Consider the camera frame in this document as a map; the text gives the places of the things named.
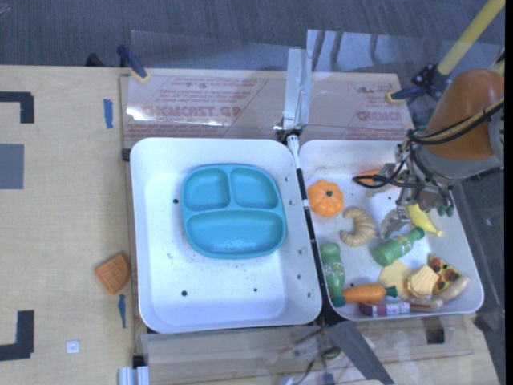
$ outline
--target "orange pumpkin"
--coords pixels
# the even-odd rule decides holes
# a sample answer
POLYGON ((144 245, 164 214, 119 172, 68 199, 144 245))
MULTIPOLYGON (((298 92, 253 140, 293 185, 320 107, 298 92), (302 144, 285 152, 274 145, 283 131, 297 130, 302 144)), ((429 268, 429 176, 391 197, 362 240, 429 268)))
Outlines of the orange pumpkin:
POLYGON ((312 211, 332 217, 344 209, 344 196, 335 183, 319 180, 306 190, 312 211))

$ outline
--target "wooden table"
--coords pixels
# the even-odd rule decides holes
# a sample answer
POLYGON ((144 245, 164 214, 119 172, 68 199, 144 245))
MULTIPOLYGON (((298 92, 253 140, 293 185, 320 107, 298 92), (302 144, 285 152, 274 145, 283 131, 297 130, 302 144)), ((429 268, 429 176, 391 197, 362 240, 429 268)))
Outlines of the wooden table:
MULTIPOLYGON (((0 189, 0 345, 16 343, 18 311, 34 311, 34 351, 28 359, 1 361, 2 383, 115 383, 117 370, 132 365, 131 284, 119 293, 127 310, 123 327, 119 294, 109 294, 94 272, 115 254, 130 254, 122 75, 127 69, 0 66, 0 90, 29 91, 35 114, 33 124, 20 124, 19 104, 0 103, 0 144, 23 144, 24 153, 22 189, 0 189), (105 99, 114 110, 112 128, 105 99), (68 352, 75 340, 79 352, 68 352)), ((397 383, 498 383, 471 318, 463 324, 471 353, 386 369, 397 383)), ((340 372, 340 383, 358 379, 340 372)))

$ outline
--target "waffle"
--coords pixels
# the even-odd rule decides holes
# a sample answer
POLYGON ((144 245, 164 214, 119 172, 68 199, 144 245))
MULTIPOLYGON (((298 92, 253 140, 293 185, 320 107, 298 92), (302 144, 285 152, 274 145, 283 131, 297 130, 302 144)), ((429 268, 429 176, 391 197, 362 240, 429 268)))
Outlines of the waffle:
POLYGON ((116 294, 130 278, 130 263, 124 253, 119 253, 102 265, 98 265, 95 273, 105 288, 111 294, 116 294))

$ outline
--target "banana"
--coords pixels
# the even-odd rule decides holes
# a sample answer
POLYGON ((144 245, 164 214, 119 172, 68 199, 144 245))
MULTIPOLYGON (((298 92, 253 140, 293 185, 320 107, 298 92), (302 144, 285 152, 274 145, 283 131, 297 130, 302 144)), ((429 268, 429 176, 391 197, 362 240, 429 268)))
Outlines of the banana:
POLYGON ((412 222, 416 226, 422 228, 424 231, 436 234, 438 237, 442 235, 442 231, 433 225, 427 213, 422 211, 418 204, 408 205, 406 210, 408 211, 408 215, 410 216, 412 222))

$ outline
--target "blue divided plate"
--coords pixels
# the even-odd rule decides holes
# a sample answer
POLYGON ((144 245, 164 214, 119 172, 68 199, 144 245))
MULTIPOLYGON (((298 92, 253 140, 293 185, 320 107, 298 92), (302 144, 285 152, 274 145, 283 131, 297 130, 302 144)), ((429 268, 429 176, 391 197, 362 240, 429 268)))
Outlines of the blue divided plate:
POLYGON ((194 169, 182 183, 181 208, 189 243, 207 257, 259 257, 274 252, 285 239, 276 183, 251 165, 194 169))

